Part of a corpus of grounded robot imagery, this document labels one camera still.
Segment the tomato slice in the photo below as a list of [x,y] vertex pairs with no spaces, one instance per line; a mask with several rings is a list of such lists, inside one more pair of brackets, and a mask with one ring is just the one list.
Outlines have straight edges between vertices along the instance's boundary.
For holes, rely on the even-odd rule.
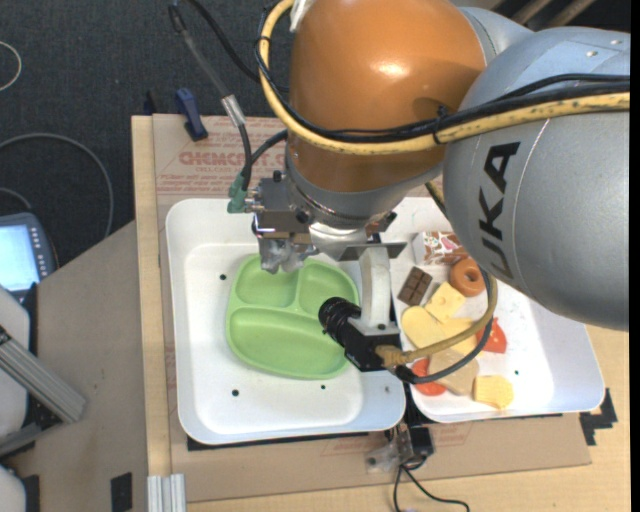
[[[418,377],[426,377],[429,375],[429,360],[428,359],[419,359],[413,365],[413,373],[415,373]],[[438,396],[444,393],[447,388],[445,388],[442,384],[438,384],[437,382],[427,382],[426,384],[414,384],[416,389],[420,391],[423,395],[427,396]]]
[[[478,341],[482,338],[482,333],[484,333],[484,329],[480,329],[476,333]],[[493,319],[489,339],[487,340],[487,344],[484,346],[483,350],[486,350],[487,352],[497,352],[498,354],[504,354],[507,351],[507,336],[502,330],[502,327],[498,325],[497,318]]]

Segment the blue clamp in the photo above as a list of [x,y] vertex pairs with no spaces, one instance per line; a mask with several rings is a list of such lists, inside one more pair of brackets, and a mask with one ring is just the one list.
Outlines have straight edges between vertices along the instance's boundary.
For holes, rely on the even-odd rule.
[[209,136],[209,132],[207,132],[207,129],[202,124],[196,98],[193,93],[186,87],[183,87],[176,92],[175,100],[178,112],[187,117],[187,122],[184,124],[184,127],[191,139],[194,141],[206,139]]

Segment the black floor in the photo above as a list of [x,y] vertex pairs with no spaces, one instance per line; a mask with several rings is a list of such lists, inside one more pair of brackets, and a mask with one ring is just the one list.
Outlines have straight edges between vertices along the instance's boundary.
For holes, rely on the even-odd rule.
[[[252,64],[263,2],[201,1],[243,60]],[[500,9],[511,15],[522,3],[506,0]],[[134,218],[129,127],[132,115],[145,112],[146,93],[155,92],[161,111],[175,112],[173,94],[189,87],[203,113],[223,114],[206,77],[173,32],[168,4],[169,0],[0,0],[0,42],[14,47],[22,59],[19,78],[0,90],[0,145],[23,134],[52,133],[90,149],[113,183],[113,230]],[[187,5],[181,10],[245,114],[271,115],[260,88],[235,67],[204,21]],[[630,11],[630,0],[599,0],[572,24],[630,31]],[[274,43],[273,62],[283,77],[290,39],[282,30]],[[0,88],[15,72],[14,55],[0,44]],[[105,233],[109,203],[104,177],[90,156],[67,142],[34,138],[0,149],[0,189],[32,205],[61,265]],[[12,192],[0,191],[0,215],[25,208]]]

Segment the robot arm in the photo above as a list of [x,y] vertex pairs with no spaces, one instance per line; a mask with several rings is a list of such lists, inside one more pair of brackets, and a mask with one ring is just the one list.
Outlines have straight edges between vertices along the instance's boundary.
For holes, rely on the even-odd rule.
[[[532,33],[446,0],[316,0],[294,40],[291,108],[269,83],[268,46],[262,83],[289,136],[284,175],[249,202],[264,269],[358,258],[363,280],[377,269],[360,330],[388,323],[379,270],[401,247],[367,242],[442,173],[448,218],[481,268],[563,316],[628,329],[628,34]],[[526,114],[492,117],[509,96]],[[456,112],[476,117],[446,124]]]

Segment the toy donut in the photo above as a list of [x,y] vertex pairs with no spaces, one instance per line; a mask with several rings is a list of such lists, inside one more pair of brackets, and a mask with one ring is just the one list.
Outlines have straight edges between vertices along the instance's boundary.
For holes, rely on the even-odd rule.
[[451,267],[449,283],[465,297],[475,297],[485,289],[480,268],[472,258],[460,260]]

